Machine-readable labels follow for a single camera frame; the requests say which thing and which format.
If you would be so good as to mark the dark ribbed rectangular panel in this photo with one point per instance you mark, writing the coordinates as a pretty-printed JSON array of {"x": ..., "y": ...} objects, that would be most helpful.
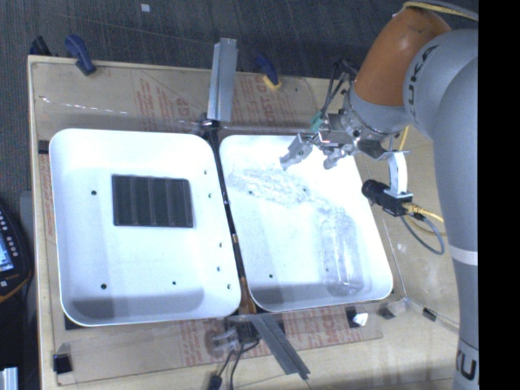
[{"x": 152, "y": 201}]

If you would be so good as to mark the black cylinder on white bracket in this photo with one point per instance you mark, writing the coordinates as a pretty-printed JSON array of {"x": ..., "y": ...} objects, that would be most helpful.
[{"x": 386, "y": 197}]

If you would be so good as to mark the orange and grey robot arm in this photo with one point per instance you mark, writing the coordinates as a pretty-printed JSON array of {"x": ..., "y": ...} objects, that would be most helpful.
[{"x": 455, "y": 108}]

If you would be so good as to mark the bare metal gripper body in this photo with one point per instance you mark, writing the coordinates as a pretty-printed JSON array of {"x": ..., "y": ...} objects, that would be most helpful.
[{"x": 339, "y": 136}]

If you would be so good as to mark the brown cardboard board, red print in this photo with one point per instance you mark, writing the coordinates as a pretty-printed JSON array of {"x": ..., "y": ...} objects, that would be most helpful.
[{"x": 122, "y": 96}]

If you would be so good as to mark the white plastic tray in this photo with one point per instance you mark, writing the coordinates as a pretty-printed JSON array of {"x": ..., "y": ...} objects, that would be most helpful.
[
  {"x": 284, "y": 258},
  {"x": 142, "y": 266}
]

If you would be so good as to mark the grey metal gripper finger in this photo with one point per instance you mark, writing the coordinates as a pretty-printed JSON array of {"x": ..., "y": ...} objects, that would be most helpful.
[
  {"x": 298, "y": 148},
  {"x": 334, "y": 159}
]

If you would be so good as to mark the thin black rod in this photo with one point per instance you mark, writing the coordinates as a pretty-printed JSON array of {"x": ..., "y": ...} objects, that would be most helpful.
[{"x": 231, "y": 222}]

